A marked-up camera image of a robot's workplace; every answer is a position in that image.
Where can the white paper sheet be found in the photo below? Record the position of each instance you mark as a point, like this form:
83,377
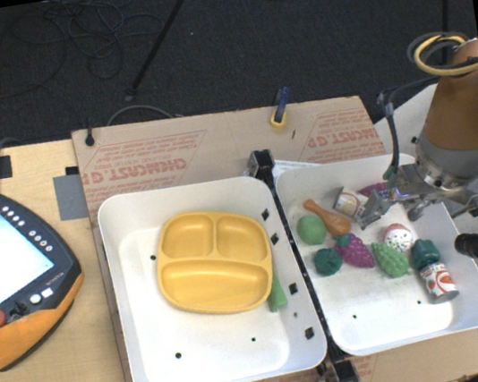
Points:
293,163

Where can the white toy cupcake with sprinkles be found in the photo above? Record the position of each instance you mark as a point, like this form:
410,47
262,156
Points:
397,238

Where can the light green toy grapes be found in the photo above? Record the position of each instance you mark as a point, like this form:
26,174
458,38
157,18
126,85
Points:
390,260

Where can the purple toy eggplant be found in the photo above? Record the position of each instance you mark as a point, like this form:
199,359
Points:
372,188

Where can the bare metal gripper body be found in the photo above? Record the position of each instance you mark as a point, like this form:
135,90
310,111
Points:
424,186

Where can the purple toy grapes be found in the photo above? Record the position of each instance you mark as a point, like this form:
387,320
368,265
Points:
356,252

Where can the dark green toy broccoli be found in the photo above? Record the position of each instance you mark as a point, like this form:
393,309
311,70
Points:
328,261

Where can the red and white small can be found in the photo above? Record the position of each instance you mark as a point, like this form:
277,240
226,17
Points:
439,283

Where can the light green toy stick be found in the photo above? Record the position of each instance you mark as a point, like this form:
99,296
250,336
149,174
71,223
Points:
278,299

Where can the light green toy lime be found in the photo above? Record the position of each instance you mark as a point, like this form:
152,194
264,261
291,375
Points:
311,230

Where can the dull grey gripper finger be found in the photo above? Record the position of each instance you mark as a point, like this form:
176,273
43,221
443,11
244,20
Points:
379,199
367,219

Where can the white plastic tray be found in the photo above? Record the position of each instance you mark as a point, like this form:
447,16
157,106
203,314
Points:
212,353
379,321

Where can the dark green toy pepper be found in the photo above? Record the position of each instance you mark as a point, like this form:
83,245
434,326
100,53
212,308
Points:
424,253

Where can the brown cardboard board red print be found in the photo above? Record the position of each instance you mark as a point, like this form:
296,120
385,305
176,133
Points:
214,153

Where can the brown toy chicken drumstick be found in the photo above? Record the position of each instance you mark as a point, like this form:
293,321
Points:
327,218

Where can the yellow divided plate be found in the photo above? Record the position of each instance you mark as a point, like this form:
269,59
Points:
214,262

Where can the white and yellow small can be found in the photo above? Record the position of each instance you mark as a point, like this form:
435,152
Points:
347,203

